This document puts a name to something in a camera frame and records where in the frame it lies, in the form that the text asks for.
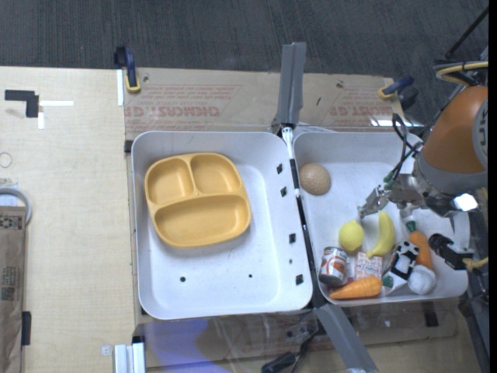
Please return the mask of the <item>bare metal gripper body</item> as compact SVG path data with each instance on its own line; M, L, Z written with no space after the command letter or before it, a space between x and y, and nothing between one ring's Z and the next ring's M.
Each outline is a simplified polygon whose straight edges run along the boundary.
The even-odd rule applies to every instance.
M404 205L431 210L440 217L451 217L459 212L478 210L478 202L468 192L447 193L432 185L422 176L399 174L384 186L389 201L403 208Z

